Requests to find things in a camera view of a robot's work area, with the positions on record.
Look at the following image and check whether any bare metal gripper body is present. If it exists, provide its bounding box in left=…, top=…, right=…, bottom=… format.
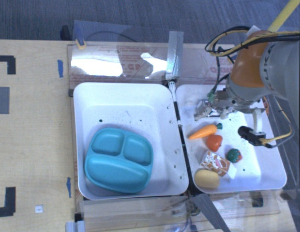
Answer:
left=212, top=88, right=254, bottom=114

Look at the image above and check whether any orange carrot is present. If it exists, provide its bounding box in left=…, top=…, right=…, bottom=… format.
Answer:
left=188, top=122, right=223, bottom=140

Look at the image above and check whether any orange red bell pepper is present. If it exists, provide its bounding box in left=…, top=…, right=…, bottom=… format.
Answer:
left=205, top=134, right=224, bottom=152

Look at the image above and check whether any red and green strawberry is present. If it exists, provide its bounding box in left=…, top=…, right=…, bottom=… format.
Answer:
left=226, top=148, right=243, bottom=164

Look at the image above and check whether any brown and white carton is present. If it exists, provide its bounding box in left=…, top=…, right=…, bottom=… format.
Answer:
left=199, top=150, right=238, bottom=180

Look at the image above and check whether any white plastic tray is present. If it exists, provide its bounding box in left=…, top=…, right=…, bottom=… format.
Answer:
left=175, top=84, right=287, bottom=194
left=73, top=82, right=190, bottom=201

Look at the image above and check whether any yellow potato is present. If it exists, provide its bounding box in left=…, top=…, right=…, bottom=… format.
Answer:
left=194, top=168, right=220, bottom=189

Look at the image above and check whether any blue divided plate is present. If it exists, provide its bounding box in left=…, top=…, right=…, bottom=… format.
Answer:
left=84, top=127, right=154, bottom=194

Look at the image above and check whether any black cylinder on white bracket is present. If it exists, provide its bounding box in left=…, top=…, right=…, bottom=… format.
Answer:
left=238, top=107, right=267, bottom=146

